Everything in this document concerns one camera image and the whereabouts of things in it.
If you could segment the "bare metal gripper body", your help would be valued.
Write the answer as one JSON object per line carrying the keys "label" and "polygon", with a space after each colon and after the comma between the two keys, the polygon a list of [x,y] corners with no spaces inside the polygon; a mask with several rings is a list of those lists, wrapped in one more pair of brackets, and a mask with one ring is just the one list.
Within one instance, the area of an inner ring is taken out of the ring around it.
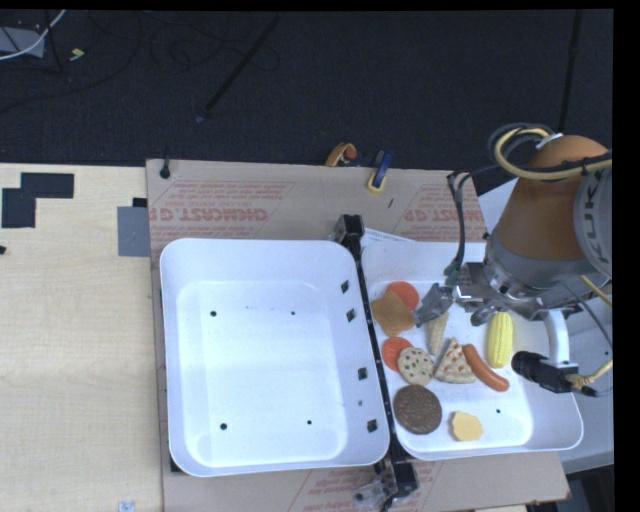
{"label": "bare metal gripper body", "polygon": [[511,312],[532,321],[543,320],[552,310],[575,308],[575,297],[561,285],[550,290],[503,287],[501,291],[494,284],[484,275],[482,263],[465,263],[453,288],[454,302],[470,314],[474,306],[489,305],[496,309],[495,313]]}

